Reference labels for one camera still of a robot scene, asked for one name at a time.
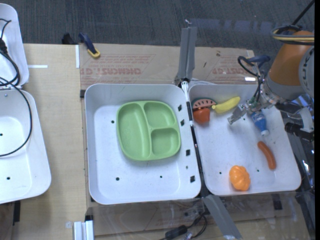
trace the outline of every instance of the orange sausage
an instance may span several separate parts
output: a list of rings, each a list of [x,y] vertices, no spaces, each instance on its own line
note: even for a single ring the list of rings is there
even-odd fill
[[[271,170],[276,169],[276,166],[277,166],[276,160],[270,148],[268,148],[268,146],[263,141],[259,141],[257,145],[258,145],[258,148],[264,153],[265,158],[268,162],[269,169]]]

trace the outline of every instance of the yellow banana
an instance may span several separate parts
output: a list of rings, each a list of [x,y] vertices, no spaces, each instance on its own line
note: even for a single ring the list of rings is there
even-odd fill
[[[218,114],[221,114],[233,109],[236,105],[238,105],[239,101],[240,97],[236,96],[232,97],[231,99],[228,99],[223,103],[212,105],[211,108],[214,109]]]

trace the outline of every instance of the white tray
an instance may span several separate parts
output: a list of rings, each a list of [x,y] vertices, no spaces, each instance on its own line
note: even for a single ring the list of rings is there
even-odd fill
[[[240,96],[240,103],[250,99],[257,86],[248,85],[195,85],[189,90],[190,100],[211,98],[217,103],[234,96]],[[243,118],[228,123],[232,110],[217,114],[211,109],[210,121],[195,123],[203,174],[206,187],[218,196],[257,194],[296,190],[301,184],[301,175],[289,142],[279,110],[275,107],[264,109],[263,113],[270,131],[261,136],[252,120]],[[272,150],[276,169],[270,170],[267,160],[258,148],[258,141],[265,142]],[[229,170],[234,165],[244,166],[250,174],[248,191],[238,191],[229,180]]]
[[[0,3],[0,18],[11,20],[3,33],[8,53],[17,64],[20,86],[29,79],[25,50],[21,38],[18,14],[10,5]],[[0,21],[0,35],[4,21]],[[11,80],[16,72],[0,55],[0,76]],[[32,113],[32,133],[29,141],[17,152],[0,157],[0,204],[43,194],[51,184],[51,172],[34,98],[22,90]],[[23,96],[14,88],[0,88],[0,155],[18,148],[30,130],[30,114]]]
[[[171,84],[94,84],[86,90],[84,100],[88,184],[95,201],[110,205],[191,199],[199,194],[199,169],[186,98],[180,88]],[[175,112],[181,147],[172,157],[134,161],[121,150],[117,110],[124,103],[145,100],[164,102]]]

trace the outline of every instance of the green divided plate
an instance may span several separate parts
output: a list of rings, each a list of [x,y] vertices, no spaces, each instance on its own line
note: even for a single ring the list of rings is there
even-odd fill
[[[116,131],[122,152],[133,160],[168,158],[181,146],[176,115],[160,101],[123,104],[116,113]]]

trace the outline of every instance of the table surface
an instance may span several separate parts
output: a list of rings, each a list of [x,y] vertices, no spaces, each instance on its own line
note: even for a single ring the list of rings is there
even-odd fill
[[[87,211],[86,165],[84,152],[80,70],[76,66],[75,45],[24,44],[29,81],[24,90],[35,99],[47,150],[52,181],[42,195],[21,200],[20,222],[12,227],[13,240],[71,240],[73,222],[84,221]],[[294,218],[240,221],[242,236],[296,236],[309,239],[298,203],[293,204]],[[216,225],[202,239],[224,239]],[[158,239],[163,232],[99,236],[97,239]]]

